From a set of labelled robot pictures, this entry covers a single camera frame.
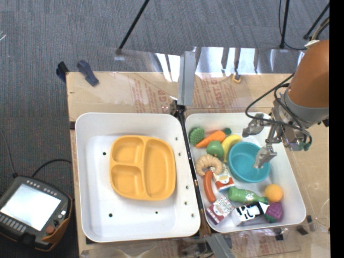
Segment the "white tray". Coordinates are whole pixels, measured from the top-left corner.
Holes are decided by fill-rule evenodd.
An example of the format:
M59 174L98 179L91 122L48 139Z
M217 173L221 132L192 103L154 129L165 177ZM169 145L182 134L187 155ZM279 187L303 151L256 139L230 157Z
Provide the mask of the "white tray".
M86 113L75 124L81 222L95 242L189 237L200 227L194 182L180 122L169 114ZM122 135L157 137L171 145L176 187L164 200L118 195L109 178L112 143Z
M186 121L186 131L189 135L190 131L195 127L203 127L205 131L221 130L229 127L233 134L241 136L242 130L248 126L252 119L247 117L245 113L195 113L190 115ZM265 145L265 139L268 137L270 127L265 127L258 135L250 135L242 138L242 141L252 142L259 147ZM273 145L277 156L270 161L271 170L269 176L260 183L245 183L239 182L233 178L235 186L239 189L248 189L260 196L264 196L264 189L270 183L276 183L283 189L283 198L281 200L283 206L282 219L275 223L267 222L264 217L245 223L241 226L235 226L232 222L231 216L227 216L220 223L215 225L208 217L208 224L217 232L229 233L236 231L254 230L258 228L281 227L288 225L297 225L301 223L306 217L306 207L302 200L302 196L295 180L289 159L286 155L286 149L282 143ZM200 156L206 154L205 148L196 148L190 144L190 151L192 155L193 165ZM211 204L208 201L203 189L203 177L197 174L197 180L201 193L204 209L206 210ZM214 183L212 189L215 196L218 198L221 195L227 196L228 190L219 192ZM241 203L233 202L235 207L242 205Z

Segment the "toy carrot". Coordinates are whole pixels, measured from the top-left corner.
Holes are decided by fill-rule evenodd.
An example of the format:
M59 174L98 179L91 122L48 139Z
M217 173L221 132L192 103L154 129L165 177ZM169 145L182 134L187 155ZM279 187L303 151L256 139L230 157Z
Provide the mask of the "toy carrot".
M203 140L201 140L198 144L195 145L196 148L207 147L209 142L213 140L219 140L220 142L225 139L225 137L231 134L232 131L229 128L225 128L223 130L217 130L210 135L206 136Z

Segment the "table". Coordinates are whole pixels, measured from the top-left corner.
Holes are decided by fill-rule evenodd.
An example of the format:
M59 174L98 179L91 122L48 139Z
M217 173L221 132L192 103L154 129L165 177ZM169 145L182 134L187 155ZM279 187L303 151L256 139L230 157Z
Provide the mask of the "table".
M195 48L196 75L193 104L185 117L199 112L244 112L253 100L288 77L301 52L274 49ZM171 113L178 98L180 57L119 50L113 71L95 71L99 84L92 87L79 72L66 73L70 140L73 154L75 209L80 257L207 257L202 230L194 238L137 242L92 243L82 231L74 124L86 112ZM240 81L234 80L234 74ZM256 103L253 111L269 113L273 96ZM307 219L282 230L220 234L232 257L330 257L329 244L329 128L309 129L313 145L307 152L287 151L307 209Z

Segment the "bread ring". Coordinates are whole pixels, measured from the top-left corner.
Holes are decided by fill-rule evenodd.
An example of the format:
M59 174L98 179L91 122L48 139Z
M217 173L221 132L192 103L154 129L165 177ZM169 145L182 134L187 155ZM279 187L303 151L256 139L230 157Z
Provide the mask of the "bread ring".
M205 172L203 171L204 168L208 168L214 166L215 167L215 174L220 174L222 171L222 162L213 155L206 154L202 155L195 164L196 173L200 176L204 176Z

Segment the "blue bowl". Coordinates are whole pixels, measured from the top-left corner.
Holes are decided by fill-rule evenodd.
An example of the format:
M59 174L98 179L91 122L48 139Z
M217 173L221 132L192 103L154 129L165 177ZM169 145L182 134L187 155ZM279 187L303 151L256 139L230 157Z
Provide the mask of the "blue bowl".
M256 154L260 147L251 142L241 141L228 152L228 164L231 174L241 182L258 183L265 180L270 173L270 162L261 168L253 168Z

